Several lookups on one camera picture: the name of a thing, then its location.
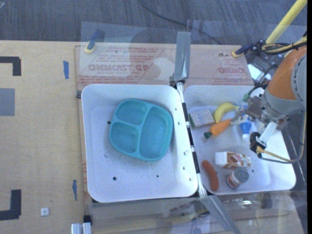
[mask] blue bowl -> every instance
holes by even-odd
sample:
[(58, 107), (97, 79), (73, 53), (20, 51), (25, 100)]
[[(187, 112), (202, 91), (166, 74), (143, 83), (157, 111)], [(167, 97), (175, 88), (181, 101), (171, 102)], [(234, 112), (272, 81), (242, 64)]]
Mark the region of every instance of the blue bowl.
[(156, 161), (168, 151), (172, 132), (173, 119), (167, 110), (143, 100), (127, 99), (115, 109), (109, 140), (123, 154)]

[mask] metal can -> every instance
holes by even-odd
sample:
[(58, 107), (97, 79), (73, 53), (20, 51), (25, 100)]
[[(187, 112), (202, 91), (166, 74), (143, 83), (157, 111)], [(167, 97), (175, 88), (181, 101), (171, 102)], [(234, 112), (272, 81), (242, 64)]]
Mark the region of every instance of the metal can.
[(226, 178), (226, 183), (229, 187), (235, 189), (241, 184), (245, 183), (249, 178), (249, 173), (246, 169), (242, 167), (236, 168), (230, 175)]

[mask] banana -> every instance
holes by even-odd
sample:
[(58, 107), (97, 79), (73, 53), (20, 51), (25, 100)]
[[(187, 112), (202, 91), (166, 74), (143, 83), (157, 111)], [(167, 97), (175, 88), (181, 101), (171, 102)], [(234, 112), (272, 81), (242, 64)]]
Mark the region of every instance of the banana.
[(230, 102), (224, 102), (221, 105), (219, 105), (216, 110), (214, 111), (214, 120), (216, 123), (220, 122), (222, 119), (222, 116), (231, 110), (237, 110), (239, 109), (239, 106), (234, 106)]

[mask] brown sausage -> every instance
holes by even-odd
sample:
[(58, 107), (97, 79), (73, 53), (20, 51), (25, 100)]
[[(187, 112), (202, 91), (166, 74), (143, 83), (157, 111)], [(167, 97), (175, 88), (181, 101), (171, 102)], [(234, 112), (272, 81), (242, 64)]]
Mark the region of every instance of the brown sausage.
[(203, 168), (208, 173), (210, 179), (210, 187), (212, 191), (216, 191), (219, 189), (219, 179), (215, 172), (214, 167), (207, 160), (204, 160), (202, 163)]

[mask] orange toy carrot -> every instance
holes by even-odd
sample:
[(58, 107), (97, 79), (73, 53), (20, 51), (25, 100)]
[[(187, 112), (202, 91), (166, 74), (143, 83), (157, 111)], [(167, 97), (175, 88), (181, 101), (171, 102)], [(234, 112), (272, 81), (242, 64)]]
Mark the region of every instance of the orange toy carrot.
[(230, 123), (231, 123), (231, 119), (226, 119), (224, 121), (220, 121), (219, 123), (212, 125), (210, 127), (210, 131), (204, 133), (205, 138), (209, 138), (211, 135), (213, 135), (213, 136), (219, 135), (225, 129), (228, 128)]

